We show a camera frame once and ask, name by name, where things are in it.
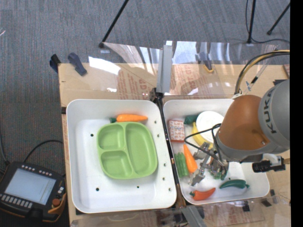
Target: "green plate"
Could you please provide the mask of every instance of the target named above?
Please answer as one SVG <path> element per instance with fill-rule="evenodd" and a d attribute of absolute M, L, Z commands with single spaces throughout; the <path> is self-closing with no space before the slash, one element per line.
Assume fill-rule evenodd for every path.
<path fill-rule="evenodd" d="M 111 178 L 148 176 L 158 165 L 152 134 L 139 122 L 104 125 L 97 133 L 97 148 L 101 168 Z"/>

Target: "black clip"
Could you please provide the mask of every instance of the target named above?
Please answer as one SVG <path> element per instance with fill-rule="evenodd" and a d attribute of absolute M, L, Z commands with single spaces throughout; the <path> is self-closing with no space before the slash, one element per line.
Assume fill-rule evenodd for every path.
<path fill-rule="evenodd" d="M 73 64 L 74 66 L 76 66 L 75 70 L 81 75 L 83 76 L 85 73 L 87 73 L 87 71 L 84 69 L 80 58 L 78 55 L 76 55 L 74 52 L 70 53 L 68 55 L 68 60 L 70 61 L 71 64 Z"/>
<path fill-rule="evenodd" d="M 56 54 L 53 54 L 51 56 L 51 59 L 49 61 L 49 65 L 51 66 L 51 68 L 53 68 L 55 70 L 55 72 L 58 73 L 58 64 L 60 64 L 61 61 L 59 60 L 58 56 Z"/>
<path fill-rule="evenodd" d="M 213 72 L 214 71 L 213 66 L 210 62 L 210 59 L 209 59 L 208 55 L 205 52 L 200 52 L 199 54 L 197 54 L 196 55 L 196 60 L 198 61 L 198 64 L 203 62 L 204 69 L 207 72 Z"/>

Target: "green pepper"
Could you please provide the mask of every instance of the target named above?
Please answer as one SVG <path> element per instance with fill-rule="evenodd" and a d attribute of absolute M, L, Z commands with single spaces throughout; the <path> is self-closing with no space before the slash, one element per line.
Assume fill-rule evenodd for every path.
<path fill-rule="evenodd" d="M 237 187 L 237 188 L 249 188 L 250 186 L 248 184 L 246 184 L 246 181 L 242 180 L 242 179 L 234 179 L 234 180 L 229 180 L 227 182 L 224 182 L 221 186 L 221 188 L 225 188 L 225 187 Z"/>
<path fill-rule="evenodd" d="M 109 118 L 109 121 L 110 121 L 111 123 L 114 123 L 114 122 L 117 121 L 117 119 L 116 119 L 116 118 Z"/>
<path fill-rule="evenodd" d="M 174 154 L 179 177 L 188 176 L 189 172 L 186 166 L 185 155 L 182 152 Z"/>
<path fill-rule="evenodd" d="M 193 122 L 196 122 L 198 116 L 198 114 L 186 116 L 184 124 L 192 124 Z"/>

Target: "black stand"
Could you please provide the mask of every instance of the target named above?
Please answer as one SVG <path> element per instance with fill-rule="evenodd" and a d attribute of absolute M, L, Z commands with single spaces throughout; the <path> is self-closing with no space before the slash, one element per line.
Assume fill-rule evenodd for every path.
<path fill-rule="evenodd" d="M 109 27 L 109 29 L 108 29 L 107 33 L 105 34 L 103 40 L 100 42 L 100 44 L 99 44 L 99 47 L 100 47 L 100 48 L 103 48 L 103 46 L 104 46 L 104 45 L 103 45 L 103 42 L 106 41 L 107 37 L 109 36 L 110 32 L 112 31 L 113 27 L 115 26 L 117 20 L 119 19 L 120 15 L 121 15 L 121 13 L 123 12 L 123 10 L 124 10 L 125 6 L 127 5 L 128 1 L 129 1 L 129 0 L 125 0 L 125 1 L 124 1 L 122 7 L 120 8 L 118 14 L 117 14 L 116 17 L 115 17 L 113 23 L 112 23 L 111 26 Z"/>
<path fill-rule="evenodd" d="M 251 43 L 251 34 L 252 34 L 252 26 L 254 23 L 254 16 L 255 16 L 255 8 L 256 8 L 256 0 L 253 0 L 252 2 L 252 10 L 251 10 L 251 18 L 250 18 L 250 30 L 249 30 L 249 36 L 247 43 Z"/>
<path fill-rule="evenodd" d="M 271 35 L 271 32 L 274 30 L 274 28 L 276 27 L 276 25 L 279 23 L 279 21 L 281 20 L 281 18 L 283 17 L 283 15 L 287 12 L 287 10 L 290 8 L 290 3 L 287 5 L 287 7 L 284 9 L 284 11 L 281 13 L 280 17 L 277 19 L 277 21 L 275 22 L 275 24 L 271 27 L 270 30 L 268 30 L 267 34 Z"/>

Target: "wooden table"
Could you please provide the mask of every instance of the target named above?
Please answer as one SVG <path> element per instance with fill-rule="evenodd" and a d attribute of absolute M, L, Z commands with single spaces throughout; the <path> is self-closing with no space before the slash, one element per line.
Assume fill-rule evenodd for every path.
<path fill-rule="evenodd" d="M 68 63 L 58 65 L 70 223 L 77 222 L 78 226 L 86 227 L 98 226 L 101 221 L 103 225 L 108 224 L 108 226 L 157 226 L 158 213 L 156 211 L 119 213 L 121 219 L 127 221 L 117 221 L 117 213 L 77 214 L 71 197 L 68 128 L 65 114 L 68 103 L 79 98 L 146 100 L 157 84 L 157 75 L 153 65 L 116 64 L 117 75 L 93 68 L 88 63 L 84 63 L 83 66 L 88 73 L 80 76 L 73 65 Z M 189 98 L 231 98 L 234 93 L 233 85 L 243 65 L 214 65 L 214 68 L 214 72 L 209 74 L 199 65 L 173 65 L 171 85 L 174 87 L 171 90 L 172 95 L 165 96 L 164 101 L 176 98 L 184 100 Z M 249 70 L 243 79 L 242 89 L 246 87 L 245 81 L 250 82 L 259 69 L 260 66 L 256 65 Z M 268 65 L 249 94 L 262 97 L 268 89 L 273 87 L 275 80 L 288 78 L 284 66 Z M 198 88 L 199 93 L 187 95 L 193 88 Z M 290 158 L 290 151 L 284 152 L 281 156 Z M 250 201 L 249 218 L 243 213 L 231 213 L 235 209 L 226 204 L 221 204 L 221 207 L 219 205 L 205 206 L 207 226 L 228 226 L 237 223 L 239 224 L 237 226 L 241 227 L 290 226 L 290 165 L 286 165 L 285 171 L 267 172 L 267 177 L 275 195 L 268 194 L 259 201 Z"/>

